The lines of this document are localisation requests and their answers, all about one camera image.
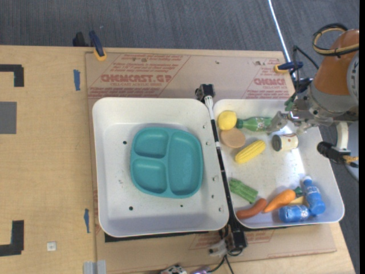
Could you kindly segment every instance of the blue bottle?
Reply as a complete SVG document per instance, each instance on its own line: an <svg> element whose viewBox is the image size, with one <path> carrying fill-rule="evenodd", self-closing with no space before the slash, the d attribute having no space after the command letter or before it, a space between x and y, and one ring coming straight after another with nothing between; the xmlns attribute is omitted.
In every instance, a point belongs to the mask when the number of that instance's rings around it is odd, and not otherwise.
<svg viewBox="0 0 365 274"><path fill-rule="evenodd" d="M312 178L310 176L306 176L303 179L303 186L303 193L309 205L311 214L318 215L324 213L326 205L322 200L322 195L319 192L319 189L313 185Z"/></svg>
<svg viewBox="0 0 365 274"><path fill-rule="evenodd" d="M287 205L279 209L279 218L282 222L298 222L307 220L310 211L305 205Z"/></svg>

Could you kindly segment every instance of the yellow toy ball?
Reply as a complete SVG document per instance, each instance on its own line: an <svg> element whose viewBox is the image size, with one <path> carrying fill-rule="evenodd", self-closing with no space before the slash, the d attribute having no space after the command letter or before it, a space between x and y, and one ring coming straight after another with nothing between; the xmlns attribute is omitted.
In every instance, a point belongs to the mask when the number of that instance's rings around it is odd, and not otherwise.
<svg viewBox="0 0 365 274"><path fill-rule="evenodd" d="M233 111L224 111L218 116L218 127L221 130L230 130L236 126L237 115Z"/></svg>

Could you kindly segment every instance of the wooden table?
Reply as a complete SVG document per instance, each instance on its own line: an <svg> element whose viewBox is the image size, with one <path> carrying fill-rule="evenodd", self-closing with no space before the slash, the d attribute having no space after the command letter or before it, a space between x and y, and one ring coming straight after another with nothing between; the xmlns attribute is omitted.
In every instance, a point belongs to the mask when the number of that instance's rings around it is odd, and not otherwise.
<svg viewBox="0 0 365 274"><path fill-rule="evenodd" d="M0 245L11 243L13 220L25 224L24 249L0 256L0 273L82 273L85 261L96 261L94 222L87 233L84 221L85 209L94 220L86 52L92 48L0 46L0 64L22 65L25 72L24 87L14 87L13 73L0 72L0 102L17 103L16 134L0 134ZM73 70L80 71L79 91ZM336 252L232 263L232 268L235 273L354 273L339 224L330 227ZM56 251L47 250L52 241ZM223 265L216 273L229 268Z"/></svg>

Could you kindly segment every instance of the black cable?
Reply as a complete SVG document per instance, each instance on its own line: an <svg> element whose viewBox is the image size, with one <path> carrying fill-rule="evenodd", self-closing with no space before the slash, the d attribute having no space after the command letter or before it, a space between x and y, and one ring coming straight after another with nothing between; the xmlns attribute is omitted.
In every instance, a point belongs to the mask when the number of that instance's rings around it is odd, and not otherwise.
<svg viewBox="0 0 365 274"><path fill-rule="evenodd" d="M341 47L341 48L336 48L336 49L326 49L326 48L319 47L317 45L317 41L322 36L322 34L325 34L328 31L342 31L344 33L347 30L348 30L348 28L341 23L332 23L332 24L321 27L313 35L313 40L312 40L313 49L322 56L336 56L339 58L341 55L346 55L346 54L358 51L359 46L360 46L359 43L356 43L352 46Z"/></svg>
<svg viewBox="0 0 365 274"><path fill-rule="evenodd" d="M225 231L224 237L227 237L228 234L229 234L229 226L228 226L228 224L226 224L226 226L224 227L224 231Z"/></svg>
<svg viewBox="0 0 365 274"><path fill-rule="evenodd" d="M224 257L223 257L223 259L221 260L221 262L218 264L218 266L216 266L213 270L210 270L210 271L207 271L207 273L213 273L213 272L215 272L216 270L218 270L219 268L220 268L220 266L222 266L223 265L223 263L224 263L224 260L225 260L225 258L227 257L227 255L225 255Z"/></svg>
<svg viewBox="0 0 365 274"><path fill-rule="evenodd" d="M230 272L231 272L232 274L234 274L234 272L233 272L233 270L232 270L232 267L230 266L230 264L229 264L229 262L228 262L227 255L225 255L225 256L224 256L224 258L225 258L225 259L226 259L226 261L227 261L227 265L228 265L228 267L229 267L229 269L230 269Z"/></svg>
<svg viewBox="0 0 365 274"><path fill-rule="evenodd" d="M239 256L242 253L243 250L244 249L241 248L241 249L238 250L237 253L234 253L236 251L236 249L233 249L233 250L231 250L231 251L228 252L228 255L233 256L233 257L236 257L236 256Z"/></svg>
<svg viewBox="0 0 365 274"><path fill-rule="evenodd" d="M317 65L317 63L311 57L309 57L308 54L306 54L301 48L294 45L293 50L298 50L299 52L301 52L304 55L304 57L306 57L314 65L314 67L319 69L319 66Z"/></svg>
<svg viewBox="0 0 365 274"><path fill-rule="evenodd" d="M297 65L297 48L296 46L293 47L293 63L294 63L294 70L296 72L296 77L297 77L297 84L296 84L296 87L295 87L295 93L297 93L299 91L299 68L298 68L298 65Z"/></svg>

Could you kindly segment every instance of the blue can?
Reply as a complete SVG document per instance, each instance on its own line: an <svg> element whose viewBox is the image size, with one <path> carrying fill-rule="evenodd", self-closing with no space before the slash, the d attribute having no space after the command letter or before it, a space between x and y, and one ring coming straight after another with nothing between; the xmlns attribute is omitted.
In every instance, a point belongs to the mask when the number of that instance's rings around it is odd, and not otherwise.
<svg viewBox="0 0 365 274"><path fill-rule="evenodd" d="M305 205L287 205L279 209L279 218L282 222L298 222L307 220L310 211Z"/></svg>

